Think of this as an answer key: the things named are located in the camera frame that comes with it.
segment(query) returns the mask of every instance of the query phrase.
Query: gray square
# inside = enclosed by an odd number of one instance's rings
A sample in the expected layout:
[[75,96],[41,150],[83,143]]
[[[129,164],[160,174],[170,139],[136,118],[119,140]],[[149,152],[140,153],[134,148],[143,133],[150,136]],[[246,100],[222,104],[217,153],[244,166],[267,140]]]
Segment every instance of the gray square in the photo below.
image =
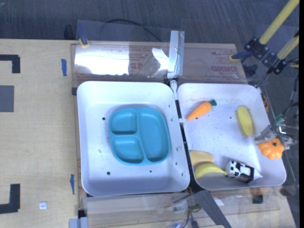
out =
[[0,85],[0,112],[14,112],[13,85]]

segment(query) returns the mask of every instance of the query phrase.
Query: toy carrot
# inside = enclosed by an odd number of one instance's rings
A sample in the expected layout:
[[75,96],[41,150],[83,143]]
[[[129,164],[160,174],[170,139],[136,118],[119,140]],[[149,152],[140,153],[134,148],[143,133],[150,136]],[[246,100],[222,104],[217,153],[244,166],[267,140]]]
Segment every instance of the toy carrot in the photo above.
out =
[[193,118],[206,114],[211,110],[211,107],[215,105],[217,105],[215,100],[212,100],[211,102],[203,102],[197,108],[195,108],[193,112],[190,113],[190,115],[187,117],[187,120],[191,120]]

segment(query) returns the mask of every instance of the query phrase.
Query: wooden surface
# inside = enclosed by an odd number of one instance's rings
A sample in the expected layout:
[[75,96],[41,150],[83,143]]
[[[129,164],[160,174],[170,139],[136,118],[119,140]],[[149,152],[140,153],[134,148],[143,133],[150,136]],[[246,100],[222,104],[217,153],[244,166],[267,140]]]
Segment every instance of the wooden surface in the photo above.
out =
[[[0,61],[0,85],[15,86],[14,112],[0,113],[0,204],[9,202],[10,184],[21,185],[20,209],[18,213],[0,214],[0,227],[67,228],[69,219],[77,217],[79,193],[71,94],[73,43],[0,40],[0,54],[18,54],[21,58],[20,74],[11,73],[10,62]],[[63,76],[61,59],[67,61],[67,76]],[[71,174],[75,178],[74,195]],[[261,210],[244,212],[244,207],[236,206],[236,213],[227,214],[227,220],[232,227],[294,228],[286,198],[277,192],[272,195],[276,203],[271,206],[275,208],[265,211],[267,207],[263,206]],[[222,200],[225,194],[216,193],[214,197]],[[47,209],[39,209],[42,201],[47,201]],[[204,215],[197,221],[200,227],[221,227]],[[129,227],[166,225],[168,222],[154,222]]]

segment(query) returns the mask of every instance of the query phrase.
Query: blue divided plate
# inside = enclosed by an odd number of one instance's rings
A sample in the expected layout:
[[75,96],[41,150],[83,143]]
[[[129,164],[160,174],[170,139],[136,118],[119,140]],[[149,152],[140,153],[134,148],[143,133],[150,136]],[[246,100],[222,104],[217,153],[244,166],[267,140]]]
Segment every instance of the blue divided plate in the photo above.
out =
[[110,143],[115,158],[127,165],[151,165],[170,154],[170,137],[163,115],[152,108],[130,107],[109,119]]

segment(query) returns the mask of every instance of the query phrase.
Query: yellow banana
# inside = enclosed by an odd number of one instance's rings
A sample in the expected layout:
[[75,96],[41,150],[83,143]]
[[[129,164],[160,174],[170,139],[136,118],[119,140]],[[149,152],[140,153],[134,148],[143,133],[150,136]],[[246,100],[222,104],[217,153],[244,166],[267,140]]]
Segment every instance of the yellow banana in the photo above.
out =
[[191,163],[194,167],[206,162],[213,162],[213,155],[204,151],[191,150],[190,151]]
[[253,134],[253,125],[248,110],[244,106],[240,106],[237,110],[237,114],[244,133],[247,136]]
[[215,163],[204,163],[199,165],[195,171],[194,176],[196,179],[201,178],[203,175],[207,173],[223,173],[224,175],[227,174],[227,171],[223,171],[218,165]]

